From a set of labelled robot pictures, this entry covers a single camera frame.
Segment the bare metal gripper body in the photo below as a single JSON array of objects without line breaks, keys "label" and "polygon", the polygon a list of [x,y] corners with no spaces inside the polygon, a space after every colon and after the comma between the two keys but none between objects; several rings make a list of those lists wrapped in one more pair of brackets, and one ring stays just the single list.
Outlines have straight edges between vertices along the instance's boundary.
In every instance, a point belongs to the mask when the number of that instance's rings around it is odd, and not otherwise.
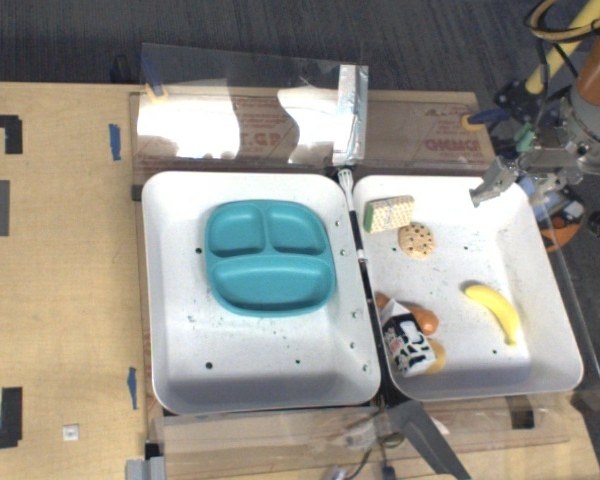
[{"label": "bare metal gripper body", "polygon": [[579,184],[587,176],[600,177],[600,143],[584,139],[540,142],[521,153],[517,165],[532,176]]}]

